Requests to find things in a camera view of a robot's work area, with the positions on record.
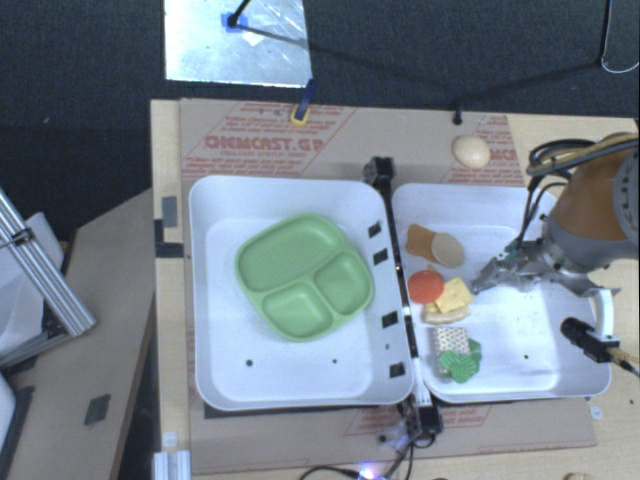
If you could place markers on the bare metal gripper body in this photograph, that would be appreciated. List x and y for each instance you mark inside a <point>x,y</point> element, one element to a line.
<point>542,265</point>

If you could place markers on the brown cardboard board red print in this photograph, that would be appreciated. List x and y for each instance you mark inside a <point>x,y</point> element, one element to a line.
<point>270,143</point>

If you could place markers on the orange patterned packet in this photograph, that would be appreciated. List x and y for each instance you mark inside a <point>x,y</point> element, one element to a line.
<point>451,339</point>

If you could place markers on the beige egg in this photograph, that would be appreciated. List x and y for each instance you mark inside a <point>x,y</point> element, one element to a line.
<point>471,152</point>

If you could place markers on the red tomato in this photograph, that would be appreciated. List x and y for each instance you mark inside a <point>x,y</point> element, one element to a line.
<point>425,285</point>

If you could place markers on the thin black and white rod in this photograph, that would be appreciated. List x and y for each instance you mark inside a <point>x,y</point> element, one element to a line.
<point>395,248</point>

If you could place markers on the black cylinder on white bracket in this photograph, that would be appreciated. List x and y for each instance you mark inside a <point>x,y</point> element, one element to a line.
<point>586,337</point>

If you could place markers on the white plastic tray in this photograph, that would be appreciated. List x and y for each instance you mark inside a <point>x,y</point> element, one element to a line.
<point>520,343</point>
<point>225,358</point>

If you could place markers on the green broccoli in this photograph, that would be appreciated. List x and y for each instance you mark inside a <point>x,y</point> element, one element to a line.
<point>460,365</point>

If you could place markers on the yellow cheese slice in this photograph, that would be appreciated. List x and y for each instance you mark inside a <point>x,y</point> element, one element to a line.
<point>454,294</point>

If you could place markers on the green divided plate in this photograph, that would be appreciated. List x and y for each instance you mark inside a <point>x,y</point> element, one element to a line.
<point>295,273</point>

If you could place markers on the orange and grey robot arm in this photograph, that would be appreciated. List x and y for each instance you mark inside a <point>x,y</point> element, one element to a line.
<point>590,208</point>

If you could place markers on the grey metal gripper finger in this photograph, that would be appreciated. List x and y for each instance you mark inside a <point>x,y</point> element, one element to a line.
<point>484,283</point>
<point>494,266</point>

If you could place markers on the beige bread piece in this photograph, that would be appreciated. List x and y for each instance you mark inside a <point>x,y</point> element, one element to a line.
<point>445,316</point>

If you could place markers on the beige round biscuit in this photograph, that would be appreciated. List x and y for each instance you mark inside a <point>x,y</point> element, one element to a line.
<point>448,250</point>

